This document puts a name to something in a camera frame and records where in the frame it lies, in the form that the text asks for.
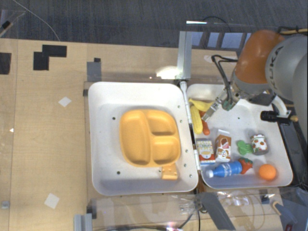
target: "toy orange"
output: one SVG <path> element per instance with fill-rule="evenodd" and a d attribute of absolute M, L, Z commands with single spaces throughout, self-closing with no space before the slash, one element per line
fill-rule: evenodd
<path fill-rule="evenodd" d="M 263 164 L 259 169 L 259 175 L 265 180 L 273 180 L 276 177 L 276 169 L 273 165 Z"/>

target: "wooden surface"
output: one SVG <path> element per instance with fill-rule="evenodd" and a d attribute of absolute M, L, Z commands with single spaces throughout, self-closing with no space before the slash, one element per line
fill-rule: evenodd
<path fill-rule="evenodd" d="M 42 51 L 43 44 L 66 45 L 67 57 L 51 57 L 49 71 L 33 71 L 33 52 Z M 0 86 L 6 90 L 0 96 L 0 112 L 9 112 L 10 117 L 5 122 L 6 126 L 0 127 L 5 130 L 1 135 L 6 134 L 5 138 L 1 138 L 4 142 L 1 141 L 0 201 L 11 201 L 9 210 L 0 210 L 0 229 L 72 231 L 74 215 L 85 214 L 88 200 L 103 198 L 92 186 L 89 165 L 87 170 L 86 154 L 89 152 L 86 152 L 86 148 L 89 144 L 86 140 L 87 110 L 83 97 L 87 62 L 93 62 L 94 57 L 101 58 L 103 78 L 110 81 L 131 78 L 142 80 L 154 78 L 156 69 L 160 67 L 176 66 L 178 50 L 1 39 L 0 52 L 12 53 L 13 67 L 8 76 L 0 76 Z M 193 76 L 220 79 L 217 69 L 205 60 L 213 53 L 193 50 Z M 234 57 L 235 53 L 226 52 L 224 56 Z M 225 66 L 228 75 L 233 68 L 231 64 Z M 63 97 L 71 100 L 66 107 L 58 103 Z M 12 126 L 14 133 L 7 131 Z M 49 193 L 60 198 L 55 209 L 44 204 Z M 134 205 L 134 208 L 131 209 L 131 217 L 138 216 L 138 205 Z M 163 205 L 158 205 L 157 211 L 161 208 Z M 269 213 L 269 216 L 247 218 L 262 222 L 263 217 L 266 220 L 273 218 L 270 216 L 277 217 Z M 245 217 L 233 218 L 245 220 Z M 142 222 L 141 219 L 142 216 L 139 216 L 138 222 Z M 203 223 L 203 227 L 215 229 L 208 217 Z M 195 230 L 197 225 L 197 221 L 192 221 L 185 230 Z"/>

